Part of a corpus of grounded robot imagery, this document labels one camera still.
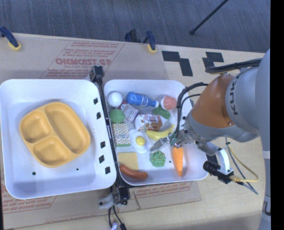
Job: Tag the orange carrot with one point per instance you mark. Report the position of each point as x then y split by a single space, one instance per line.
178 159

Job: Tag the black cylinder on white bracket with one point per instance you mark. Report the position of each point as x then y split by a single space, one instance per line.
213 168

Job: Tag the brown and white carton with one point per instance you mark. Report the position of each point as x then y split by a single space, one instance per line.
150 122

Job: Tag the yellow divided plate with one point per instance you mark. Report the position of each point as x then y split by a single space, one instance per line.
60 123

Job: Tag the small white patterned packet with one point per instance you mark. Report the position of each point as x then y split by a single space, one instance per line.
130 112

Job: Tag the orange and white ribbed toy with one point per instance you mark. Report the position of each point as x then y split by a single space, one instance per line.
168 102

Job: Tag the black tripod leg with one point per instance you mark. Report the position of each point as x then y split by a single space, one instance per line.
216 8

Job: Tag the green ball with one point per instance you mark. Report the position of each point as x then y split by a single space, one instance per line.
117 116

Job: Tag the yellow banana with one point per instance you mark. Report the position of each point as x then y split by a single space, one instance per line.
157 134

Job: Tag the blue bottle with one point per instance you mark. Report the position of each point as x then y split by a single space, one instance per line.
137 99

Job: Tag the white plastic tray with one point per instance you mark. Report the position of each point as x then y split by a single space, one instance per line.
194 166
24 181

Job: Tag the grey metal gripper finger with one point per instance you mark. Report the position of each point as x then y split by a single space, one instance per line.
159 144

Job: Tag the brown cardboard board red print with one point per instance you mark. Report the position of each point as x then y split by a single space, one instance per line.
48 56

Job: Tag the green grapes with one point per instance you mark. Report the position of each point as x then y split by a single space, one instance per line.
157 158

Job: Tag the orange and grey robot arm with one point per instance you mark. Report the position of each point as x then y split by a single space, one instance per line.
242 109

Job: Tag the white ball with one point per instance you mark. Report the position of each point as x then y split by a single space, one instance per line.
114 99

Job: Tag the yellow cheese slice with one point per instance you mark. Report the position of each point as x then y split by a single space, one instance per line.
128 160

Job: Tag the white fried egg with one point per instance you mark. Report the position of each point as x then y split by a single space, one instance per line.
140 141

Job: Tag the orange and green patterned box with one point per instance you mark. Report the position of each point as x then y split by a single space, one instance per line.
121 134

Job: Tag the red sausage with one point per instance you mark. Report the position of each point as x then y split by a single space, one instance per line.
133 173

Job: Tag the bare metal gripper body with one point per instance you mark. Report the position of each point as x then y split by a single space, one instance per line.
188 139

